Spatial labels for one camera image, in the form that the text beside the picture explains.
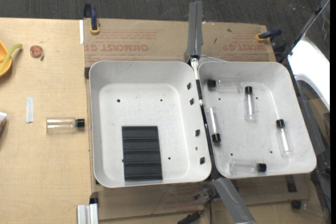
yellow bowl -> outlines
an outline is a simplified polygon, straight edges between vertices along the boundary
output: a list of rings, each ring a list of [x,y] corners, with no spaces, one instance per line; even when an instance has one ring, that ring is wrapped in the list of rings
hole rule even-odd
[[[7,55],[7,53],[8,53],[8,50],[7,50],[6,46],[0,40],[0,58],[5,57]],[[12,58],[10,57],[7,64],[5,65],[4,70],[2,70],[2,72],[0,72],[0,78],[11,68],[11,65],[12,65]]]

